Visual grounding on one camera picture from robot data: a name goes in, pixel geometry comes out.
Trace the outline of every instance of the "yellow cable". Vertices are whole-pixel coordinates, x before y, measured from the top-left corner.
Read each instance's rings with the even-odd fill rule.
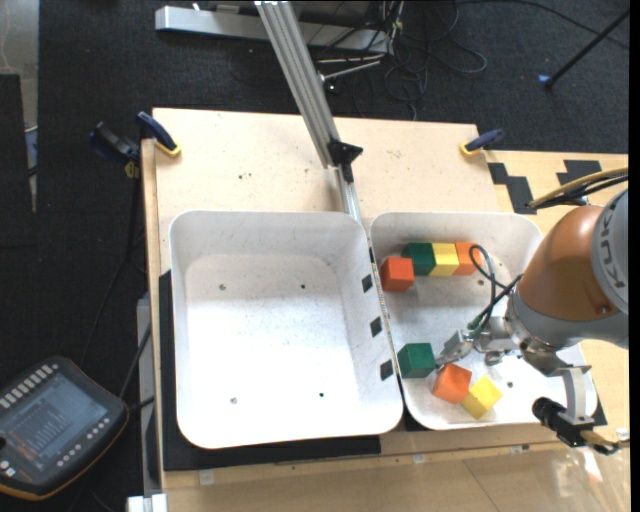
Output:
[[[593,174],[589,174],[587,176],[583,176],[582,178],[578,178],[576,180],[570,181],[569,183],[566,183],[561,187],[558,187],[555,190],[552,190],[551,192],[543,195],[542,197],[539,197],[538,199],[534,199],[533,201],[530,201],[527,206],[529,206],[529,208],[536,208],[540,204],[544,203],[545,201],[548,201],[549,199],[553,199],[554,197],[562,194],[563,192],[576,188],[584,183],[589,183],[594,180],[600,180],[600,179],[609,178],[612,176],[622,176],[624,174],[629,174],[628,167],[620,167],[619,169],[611,169],[608,171],[594,172]]]

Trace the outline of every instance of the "yellow clamp pad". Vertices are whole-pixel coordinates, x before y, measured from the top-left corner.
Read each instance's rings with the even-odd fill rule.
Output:
[[[462,153],[466,157],[476,156],[477,154],[480,153],[480,151],[482,151],[482,148],[474,149],[473,151],[468,151],[467,148],[465,147],[466,145],[467,144],[465,144],[464,142],[460,144],[460,153]]]
[[[180,151],[182,151],[182,146],[180,146],[180,144],[177,144],[177,143],[176,143],[176,147],[173,148],[173,150],[169,149],[166,146],[163,146],[158,141],[156,141],[156,147],[160,151],[162,151],[165,155],[170,156],[171,158],[177,157],[180,154]]]

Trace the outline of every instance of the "black bracket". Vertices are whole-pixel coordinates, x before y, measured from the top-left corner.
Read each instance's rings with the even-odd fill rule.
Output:
[[[342,168],[342,176],[347,183],[353,183],[353,169],[351,162],[362,154],[362,148],[331,139],[327,145],[333,165]]]

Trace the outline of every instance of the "screen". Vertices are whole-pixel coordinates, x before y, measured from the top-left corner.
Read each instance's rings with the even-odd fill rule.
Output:
[[[84,435],[106,412],[58,373],[1,418],[0,430],[5,432],[8,445],[43,471],[57,460],[66,445]]]

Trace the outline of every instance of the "toy block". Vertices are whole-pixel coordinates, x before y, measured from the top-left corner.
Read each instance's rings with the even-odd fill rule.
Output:
[[[471,256],[469,255],[469,250],[471,246],[474,245],[475,242],[456,242],[456,252],[458,253],[458,260],[460,265],[453,272],[454,276],[470,276],[476,271],[476,267],[471,261]],[[475,249],[473,251],[473,256],[478,263],[478,265],[482,265],[484,259],[482,257],[482,253]]]
[[[411,242],[402,249],[403,258],[411,258],[413,272],[417,276],[428,276],[436,266],[433,247],[426,242]]]
[[[469,393],[471,370],[447,363],[438,370],[431,392],[442,400],[459,404]]]
[[[471,416],[479,420],[484,414],[489,412],[501,398],[502,392],[489,377],[483,375],[469,388],[469,393],[460,401],[460,405],[462,405]]]
[[[434,243],[433,255],[436,258],[436,266],[429,272],[429,276],[450,276],[460,266],[458,251],[455,244]]]
[[[380,282],[384,291],[406,292],[414,281],[411,258],[389,256],[380,267]]]
[[[398,352],[400,374],[404,379],[426,377],[436,369],[431,343],[407,343]]]

